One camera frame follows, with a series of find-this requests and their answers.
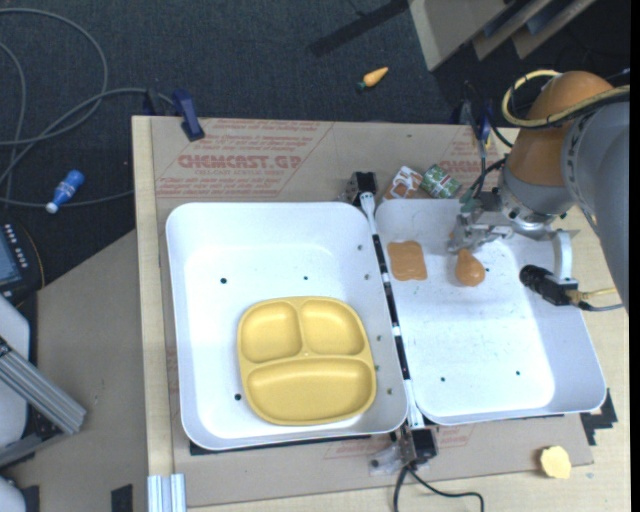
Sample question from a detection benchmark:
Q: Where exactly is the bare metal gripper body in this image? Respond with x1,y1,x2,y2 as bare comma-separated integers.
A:
458,191,557,241

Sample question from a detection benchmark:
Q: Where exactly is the orange pear-shaped toy food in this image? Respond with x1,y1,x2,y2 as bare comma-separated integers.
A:
454,248,487,288

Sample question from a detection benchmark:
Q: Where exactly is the orange toast slice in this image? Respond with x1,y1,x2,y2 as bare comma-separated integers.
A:
386,240,429,283

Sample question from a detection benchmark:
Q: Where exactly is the green and red can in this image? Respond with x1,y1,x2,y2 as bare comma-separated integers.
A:
419,163,463,199

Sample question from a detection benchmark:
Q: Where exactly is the orange and white carton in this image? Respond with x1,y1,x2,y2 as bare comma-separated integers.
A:
383,165,424,201

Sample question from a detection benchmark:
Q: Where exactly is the white plastic tray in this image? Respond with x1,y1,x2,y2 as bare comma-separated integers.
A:
165,201,409,452
374,197,608,427

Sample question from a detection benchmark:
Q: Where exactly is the thin black and white rod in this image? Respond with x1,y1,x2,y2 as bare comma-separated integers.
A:
360,191,426,429

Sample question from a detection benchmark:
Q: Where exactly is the orange carrot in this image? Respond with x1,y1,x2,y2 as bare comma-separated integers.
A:
355,66,390,94

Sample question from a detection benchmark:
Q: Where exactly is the brown cardboard board red print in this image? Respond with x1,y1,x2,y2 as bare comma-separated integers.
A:
149,116,597,507

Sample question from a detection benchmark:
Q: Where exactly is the yellow divided plate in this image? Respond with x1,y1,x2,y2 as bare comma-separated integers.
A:
236,295,378,427

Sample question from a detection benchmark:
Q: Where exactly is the yellow crinkled chip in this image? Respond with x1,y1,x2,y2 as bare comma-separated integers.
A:
539,444,573,480

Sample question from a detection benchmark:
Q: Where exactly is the blue bottle with white cap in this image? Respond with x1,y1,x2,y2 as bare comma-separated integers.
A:
44,169,86,215

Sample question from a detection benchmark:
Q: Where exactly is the black cylinder on white bracket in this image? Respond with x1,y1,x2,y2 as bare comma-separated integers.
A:
518,228,581,307

